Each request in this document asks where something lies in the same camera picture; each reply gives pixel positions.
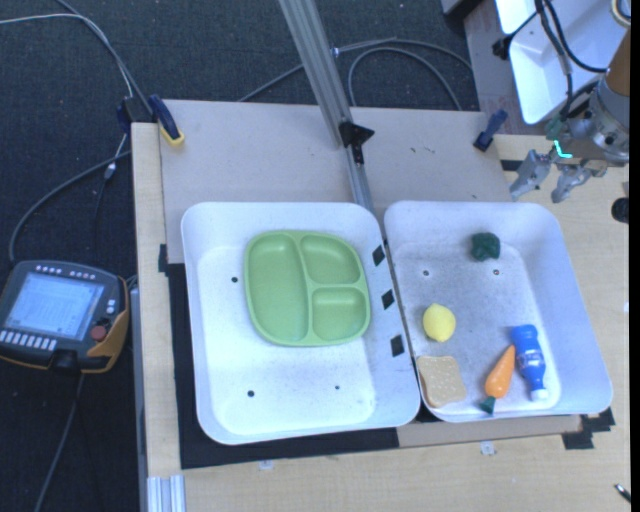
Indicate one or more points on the black cylinder on white bracket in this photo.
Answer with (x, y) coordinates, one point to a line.
(620, 210)

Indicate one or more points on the orange carrot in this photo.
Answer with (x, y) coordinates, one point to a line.
(501, 376)

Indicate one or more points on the yellow lemon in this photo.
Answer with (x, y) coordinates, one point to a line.
(439, 322)

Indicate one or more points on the white plastic tray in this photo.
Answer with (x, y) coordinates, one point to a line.
(480, 300)
(300, 390)

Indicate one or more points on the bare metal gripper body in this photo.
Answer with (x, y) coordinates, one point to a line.
(607, 147)

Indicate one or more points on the pale brown flat board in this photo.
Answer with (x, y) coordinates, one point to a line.
(260, 160)

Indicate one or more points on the green divided plate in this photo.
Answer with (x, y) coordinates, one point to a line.
(280, 290)

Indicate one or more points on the green broccoli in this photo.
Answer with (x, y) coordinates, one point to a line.
(485, 246)

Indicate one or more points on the blue bottle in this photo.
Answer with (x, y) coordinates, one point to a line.
(529, 357)

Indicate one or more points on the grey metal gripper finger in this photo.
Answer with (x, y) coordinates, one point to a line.
(567, 182)
(529, 172)

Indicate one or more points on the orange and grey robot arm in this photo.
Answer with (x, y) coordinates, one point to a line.
(616, 85)

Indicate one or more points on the tan bread slice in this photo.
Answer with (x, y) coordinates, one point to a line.
(441, 381)

